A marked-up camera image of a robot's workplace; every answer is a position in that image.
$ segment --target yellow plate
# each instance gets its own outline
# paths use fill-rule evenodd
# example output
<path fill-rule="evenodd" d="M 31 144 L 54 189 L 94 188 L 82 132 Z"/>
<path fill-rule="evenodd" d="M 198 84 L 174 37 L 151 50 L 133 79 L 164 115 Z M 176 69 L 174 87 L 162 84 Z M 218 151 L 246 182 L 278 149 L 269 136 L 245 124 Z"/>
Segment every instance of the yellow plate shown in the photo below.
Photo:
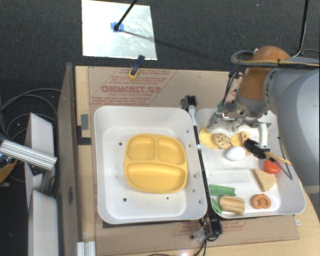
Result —
<path fill-rule="evenodd" d="M 188 179 L 186 151 L 180 141 L 157 134 L 131 137 L 125 148 L 124 171 L 127 182 L 149 193 L 175 193 Z"/>

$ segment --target white egg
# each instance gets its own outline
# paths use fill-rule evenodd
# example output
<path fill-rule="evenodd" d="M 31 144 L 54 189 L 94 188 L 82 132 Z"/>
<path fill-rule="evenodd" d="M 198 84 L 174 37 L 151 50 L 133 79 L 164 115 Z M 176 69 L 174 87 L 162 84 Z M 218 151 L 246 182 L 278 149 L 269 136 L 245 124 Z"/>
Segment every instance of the white egg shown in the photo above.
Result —
<path fill-rule="evenodd" d="M 246 151 L 242 146 L 234 146 L 228 150 L 225 156 L 231 161 L 241 161 L 246 157 Z"/>

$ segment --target black carpet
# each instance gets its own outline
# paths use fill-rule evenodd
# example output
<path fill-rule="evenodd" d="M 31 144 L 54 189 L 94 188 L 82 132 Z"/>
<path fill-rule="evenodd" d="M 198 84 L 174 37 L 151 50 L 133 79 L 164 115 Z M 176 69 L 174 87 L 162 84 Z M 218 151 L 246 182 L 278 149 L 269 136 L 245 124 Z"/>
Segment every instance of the black carpet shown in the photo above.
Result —
<path fill-rule="evenodd" d="M 109 1 L 130 3 L 130 0 Z M 144 68 L 228 71 L 239 50 L 278 46 L 289 54 L 299 48 L 303 0 L 140 0 L 150 5 L 158 60 Z M 80 0 L 0 1 L 0 94 L 2 103 L 37 88 L 60 89 L 65 65 L 130 67 L 134 60 L 82 56 Z M 310 0 L 304 49 L 319 50 L 320 1 Z M 42 92 L 56 107 L 59 94 Z M 25 113 L 52 110 L 24 98 L 4 111 L 8 124 Z M 27 119 L 12 126 L 11 135 Z M 17 141 L 24 143 L 24 136 Z M 24 179 L 22 166 L 13 174 Z M 0 255 L 28 254 L 28 213 L 24 184 L 7 179 L 0 187 Z"/>

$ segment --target cardboard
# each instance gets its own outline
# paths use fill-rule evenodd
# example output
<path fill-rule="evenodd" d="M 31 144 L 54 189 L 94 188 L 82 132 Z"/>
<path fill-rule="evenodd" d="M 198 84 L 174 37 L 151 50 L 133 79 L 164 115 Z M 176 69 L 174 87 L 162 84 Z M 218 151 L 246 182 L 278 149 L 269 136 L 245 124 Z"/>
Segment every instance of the cardboard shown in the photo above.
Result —
<path fill-rule="evenodd" d="M 186 95 L 195 95 L 201 108 L 215 108 L 222 99 L 228 80 L 227 72 L 141 69 L 137 79 L 127 78 L 129 68 L 76 67 L 76 119 L 82 126 L 83 116 L 89 120 L 82 136 L 91 138 L 92 116 L 105 104 L 117 106 L 178 107 Z M 79 145 L 79 159 L 86 157 L 95 169 L 91 145 Z M 86 241 L 96 242 L 98 256 L 158 252 L 181 248 L 198 248 L 201 236 L 199 221 L 109 225 L 97 211 L 95 171 L 79 167 L 79 199 L 81 226 Z M 223 233 L 207 246 L 237 245 L 298 239 L 291 215 L 238 220 L 223 220 Z"/>

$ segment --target tomato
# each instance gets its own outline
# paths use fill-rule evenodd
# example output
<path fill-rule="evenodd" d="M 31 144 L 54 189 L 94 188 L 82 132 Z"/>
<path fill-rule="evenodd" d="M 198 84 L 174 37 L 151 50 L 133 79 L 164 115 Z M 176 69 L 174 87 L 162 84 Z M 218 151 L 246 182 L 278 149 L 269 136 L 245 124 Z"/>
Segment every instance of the tomato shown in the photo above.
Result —
<path fill-rule="evenodd" d="M 277 174 L 281 171 L 281 168 L 269 159 L 266 159 L 263 164 L 263 169 L 268 174 Z"/>

